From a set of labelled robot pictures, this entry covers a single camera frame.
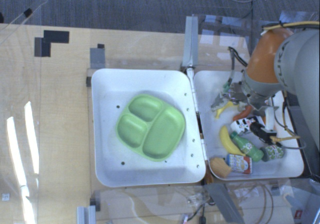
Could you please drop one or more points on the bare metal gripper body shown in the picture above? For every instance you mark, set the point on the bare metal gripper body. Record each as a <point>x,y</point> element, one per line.
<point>239,93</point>

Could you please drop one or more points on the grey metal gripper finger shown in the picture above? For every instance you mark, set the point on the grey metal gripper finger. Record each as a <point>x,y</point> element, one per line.
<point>215,104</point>
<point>223,97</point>

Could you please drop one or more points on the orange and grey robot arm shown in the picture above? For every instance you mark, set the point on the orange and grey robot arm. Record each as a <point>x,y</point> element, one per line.
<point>285,60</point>

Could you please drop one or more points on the small yellow banana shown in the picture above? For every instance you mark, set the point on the small yellow banana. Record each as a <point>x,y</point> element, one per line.
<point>222,110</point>

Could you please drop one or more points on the white black spotted milk carton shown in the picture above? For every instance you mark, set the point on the white black spotted milk carton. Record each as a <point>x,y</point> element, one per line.
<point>241,125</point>

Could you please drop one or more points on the large yellow banana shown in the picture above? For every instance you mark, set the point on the large yellow banana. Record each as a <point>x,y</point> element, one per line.
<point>228,142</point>

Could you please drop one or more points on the green plastic bottle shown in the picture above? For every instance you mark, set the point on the green plastic bottle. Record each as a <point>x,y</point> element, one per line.
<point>248,147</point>

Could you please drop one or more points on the green divided plate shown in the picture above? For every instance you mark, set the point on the green divided plate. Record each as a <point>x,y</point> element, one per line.
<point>160,130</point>

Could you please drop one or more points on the tan bread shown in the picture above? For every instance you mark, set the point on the tan bread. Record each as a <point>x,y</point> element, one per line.
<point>220,167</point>

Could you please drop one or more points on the blue red white carton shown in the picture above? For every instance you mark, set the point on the blue red white carton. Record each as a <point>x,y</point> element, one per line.
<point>239,164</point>

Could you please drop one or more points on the green patterned can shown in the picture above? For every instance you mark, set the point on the green patterned can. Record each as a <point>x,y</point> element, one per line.
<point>273,152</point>

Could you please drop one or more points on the white plastic tray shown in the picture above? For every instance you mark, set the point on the white plastic tray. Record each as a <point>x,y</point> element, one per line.
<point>275,168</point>
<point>110,158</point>

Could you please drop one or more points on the pale wood board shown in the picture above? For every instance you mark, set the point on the pale wood board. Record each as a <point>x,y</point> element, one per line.
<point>62,122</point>

